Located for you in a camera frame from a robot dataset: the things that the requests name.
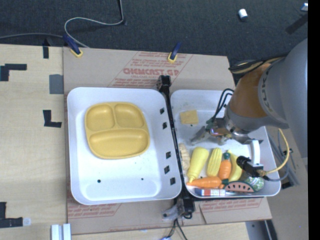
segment black fabric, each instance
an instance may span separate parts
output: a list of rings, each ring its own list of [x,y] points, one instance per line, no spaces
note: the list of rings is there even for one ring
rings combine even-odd
[[[228,56],[230,61],[260,59],[290,51],[308,37],[308,22],[286,29],[307,12],[308,0],[122,0],[127,25],[72,21],[68,31],[91,48]],[[248,18],[241,21],[238,11]],[[65,22],[85,17],[120,20],[117,0],[1,0],[0,36],[46,32],[63,35]],[[62,40],[52,38],[57,46]],[[43,36],[0,39],[2,44],[42,45]]]

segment toy carrot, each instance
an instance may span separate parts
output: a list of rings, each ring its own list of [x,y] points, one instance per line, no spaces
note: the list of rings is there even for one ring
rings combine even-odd
[[[224,160],[220,164],[220,169],[219,169],[219,174],[218,174],[218,177],[221,180],[229,178],[230,173],[231,173],[231,167],[232,167],[231,162],[229,160],[230,153],[228,153],[228,152],[223,153],[223,157],[224,157]]]
[[[221,180],[217,176],[211,176],[211,177],[194,179],[192,182],[187,182],[186,184],[188,186],[194,186],[198,188],[214,189],[219,187],[221,184],[227,184],[227,183],[228,183],[228,179]]]

